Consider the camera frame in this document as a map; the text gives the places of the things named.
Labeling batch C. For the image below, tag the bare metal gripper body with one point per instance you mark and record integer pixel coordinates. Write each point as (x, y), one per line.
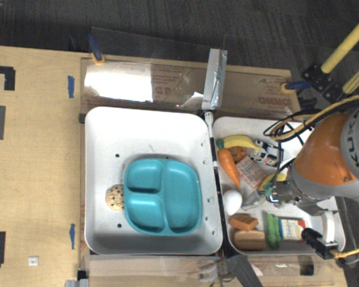
(285, 193)

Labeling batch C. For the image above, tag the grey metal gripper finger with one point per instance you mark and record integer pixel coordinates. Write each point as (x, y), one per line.
(263, 191)
(251, 202)

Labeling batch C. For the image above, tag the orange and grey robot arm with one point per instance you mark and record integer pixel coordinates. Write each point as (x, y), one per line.
(324, 154)

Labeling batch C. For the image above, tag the yellow and green toy fruit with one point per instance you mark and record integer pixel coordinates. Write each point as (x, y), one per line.
(271, 179)

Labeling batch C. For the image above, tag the white egg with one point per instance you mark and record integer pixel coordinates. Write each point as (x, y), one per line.
(232, 202)

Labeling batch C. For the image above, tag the white plastic tray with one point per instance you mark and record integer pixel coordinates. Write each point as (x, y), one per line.
(112, 154)
(290, 213)

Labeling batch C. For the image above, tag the orange waffle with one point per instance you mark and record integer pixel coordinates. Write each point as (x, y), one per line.
(244, 222)

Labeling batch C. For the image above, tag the white and orange packet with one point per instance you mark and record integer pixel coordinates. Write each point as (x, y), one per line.
(250, 171)

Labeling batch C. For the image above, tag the black and white carton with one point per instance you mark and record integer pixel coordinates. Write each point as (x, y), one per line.
(265, 155)

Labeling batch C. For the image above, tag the green pea pod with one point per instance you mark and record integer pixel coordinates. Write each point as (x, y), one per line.
(272, 232)

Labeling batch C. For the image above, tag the white carton, blue red print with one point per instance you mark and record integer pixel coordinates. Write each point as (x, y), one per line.
(291, 229)

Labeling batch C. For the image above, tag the tan bread loaf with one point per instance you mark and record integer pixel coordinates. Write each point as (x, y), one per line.
(249, 239)

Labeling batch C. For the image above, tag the orange carrot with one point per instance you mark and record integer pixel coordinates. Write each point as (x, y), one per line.
(228, 164)

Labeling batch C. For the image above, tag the orange toy croissant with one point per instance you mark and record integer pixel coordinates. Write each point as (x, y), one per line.
(239, 152)

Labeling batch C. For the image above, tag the yellow banana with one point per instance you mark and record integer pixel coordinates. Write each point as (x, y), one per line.
(240, 141)

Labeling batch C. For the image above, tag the blue divided plate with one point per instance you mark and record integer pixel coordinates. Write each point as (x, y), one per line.
(164, 196)

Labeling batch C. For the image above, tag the brown cardboard board, red print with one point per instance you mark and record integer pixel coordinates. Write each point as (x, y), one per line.
(249, 92)

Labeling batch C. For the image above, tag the tan chocolate chip biscuit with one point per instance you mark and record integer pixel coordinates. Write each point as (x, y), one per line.
(114, 198)

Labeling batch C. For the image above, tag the black cylinder on white bracket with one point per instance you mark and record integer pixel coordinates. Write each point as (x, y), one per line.
(317, 239)

